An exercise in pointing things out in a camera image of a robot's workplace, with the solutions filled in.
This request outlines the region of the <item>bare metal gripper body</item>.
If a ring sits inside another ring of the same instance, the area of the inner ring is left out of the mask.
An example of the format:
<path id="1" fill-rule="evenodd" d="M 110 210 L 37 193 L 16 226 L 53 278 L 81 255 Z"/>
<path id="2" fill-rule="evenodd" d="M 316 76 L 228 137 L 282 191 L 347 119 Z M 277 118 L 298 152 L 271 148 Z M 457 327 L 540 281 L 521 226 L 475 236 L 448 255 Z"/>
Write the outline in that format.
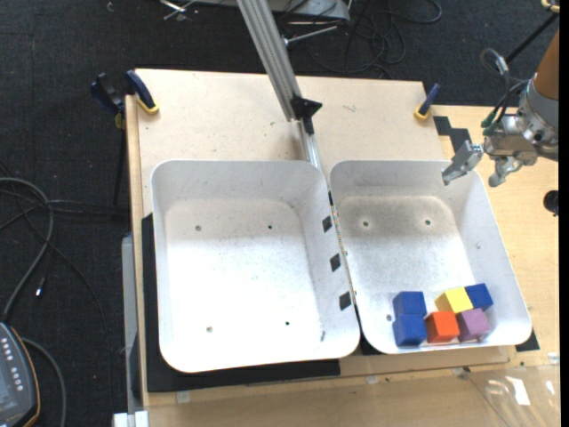
<path id="1" fill-rule="evenodd" d="M 513 157 L 527 165 L 538 157 L 558 161 L 558 119 L 517 112 L 505 115 L 483 130 L 485 152 L 492 157 Z"/>

